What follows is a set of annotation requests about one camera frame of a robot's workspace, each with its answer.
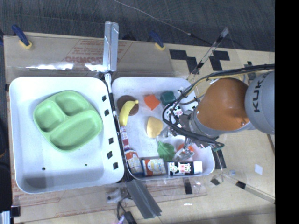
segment white tray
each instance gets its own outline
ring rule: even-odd
[[[164,106],[160,103],[154,110],[146,106],[143,98],[146,95],[154,94],[157,99],[160,99],[161,93],[164,91],[173,91],[174,95],[178,97],[180,92],[184,90],[190,83],[182,78],[174,77],[121,77],[112,83],[112,91],[114,95],[114,103],[123,95],[130,95],[139,100],[139,110],[136,115],[129,116],[126,125],[128,140],[130,147],[138,153],[139,158],[143,157],[157,157],[157,141],[155,138],[150,138],[146,133],[146,125],[148,118],[153,116],[162,120],[162,112]],[[195,93],[191,93],[188,98],[182,100],[182,103],[188,102],[195,97]],[[193,102],[189,105],[182,106],[182,110],[192,110],[192,107],[197,105]],[[171,143],[175,148],[183,143],[185,137],[177,135],[171,137],[165,142]],[[210,147],[195,148],[195,155],[189,161],[203,161],[203,173],[195,176],[208,175],[213,172],[215,168],[215,161]],[[180,178],[182,176],[169,177],[166,175],[145,177],[144,179],[161,179],[161,178]]]
[[[65,90],[81,93],[103,119],[102,132],[69,153],[54,149],[33,121],[33,110],[39,103]],[[21,190],[43,193],[101,186],[123,177],[117,132],[102,81],[87,77],[20,77],[10,84],[9,95],[15,179]]]

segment dark gray carpet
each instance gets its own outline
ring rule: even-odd
[[[114,0],[0,0],[0,27],[7,35],[17,24],[28,32],[103,37],[105,22],[112,21],[119,23],[120,39],[131,32],[136,40],[147,41],[153,29],[164,43],[199,46],[209,46],[228,27],[233,43],[227,48],[275,50],[275,0],[117,1],[134,8]],[[0,124],[7,135],[4,89],[0,48]],[[9,162],[8,152],[0,162]],[[9,188],[9,181],[3,188]]]

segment green divided plate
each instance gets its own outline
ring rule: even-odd
[[[88,143],[103,129],[95,108],[78,92],[59,92],[36,106],[33,119],[57,150],[69,152]]]

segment toy banana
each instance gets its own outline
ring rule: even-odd
[[[131,111],[131,109],[134,107],[135,104],[138,104],[139,101],[135,100],[135,101],[127,101],[123,107],[121,108],[121,112],[119,115],[119,122],[120,122],[120,126],[126,126],[127,122],[128,122],[128,117],[129,117],[129,113]]]

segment table surface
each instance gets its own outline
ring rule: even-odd
[[[6,36],[5,67],[6,82],[9,84],[20,76],[39,76],[28,72],[26,67],[40,64],[57,64],[79,61],[80,57],[100,57],[103,39],[73,37],[49,34],[25,33],[33,43],[30,50],[19,45],[15,36]],[[91,48],[100,47],[89,55],[78,52],[78,42],[90,41]],[[198,63],[208,52],[209,47],[165,44],[166,49],[158,50],[154,43],[119,41],[117,77],[155,76],[182,77],[190,82],[213,72],[210,60],[204,64],[199,75],[190,75],[194,61]],[[274,63],[275,54],[270,52],[220,49],[228,59],[218,60],[226,69]],[[89,76],[89,72],[79,70],[76,75]],[[56,76],[61,73],[47,73]],[[13,206],[21,207],[21,215],[14,218],[15,223],[117,223],[116,204],[108,203],[106,193],[113,185],[71,189],[44,194],[22,192],[14,176],[14,154],[11,136],[7,92],[9,146],[12,170]],[[258,130],[224,134],[219,140],[225,143],[222,154],[225,168],[217,168],[207,176],[189,178],[192,194],[186,194],[183,179],[144,181],[158,206],[160,216],[144,219],[132,200],[123,202],[125,210],[131,211],[139,224],[174,223],[275,223],[275,137]],[[245,184],[240,188],[236,183]]]

